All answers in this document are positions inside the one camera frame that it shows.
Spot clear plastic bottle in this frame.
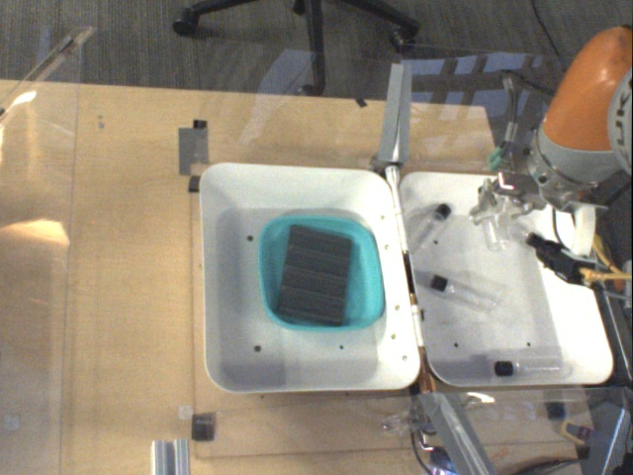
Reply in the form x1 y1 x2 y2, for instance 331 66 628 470
481 216 513 253

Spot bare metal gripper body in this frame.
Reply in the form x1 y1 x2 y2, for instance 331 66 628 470
494 168 549 212

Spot clear bottle with black cap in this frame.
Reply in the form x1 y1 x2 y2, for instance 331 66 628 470
428 273 501 313
494 357 571 378
407 202 454 252

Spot dark grey ribbed foam block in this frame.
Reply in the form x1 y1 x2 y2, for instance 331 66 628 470
274 224 354 328

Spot black cylinder on white bracket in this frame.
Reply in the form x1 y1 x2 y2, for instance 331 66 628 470
524 203 602 284

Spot white plastic tray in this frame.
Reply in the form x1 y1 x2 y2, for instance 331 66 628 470
397 170 616 388
198 161 422 395

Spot black office chair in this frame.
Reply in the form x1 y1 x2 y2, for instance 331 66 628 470
171 0 422 98

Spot teal plastic bowl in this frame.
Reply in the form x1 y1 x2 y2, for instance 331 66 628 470
257 215 387 332

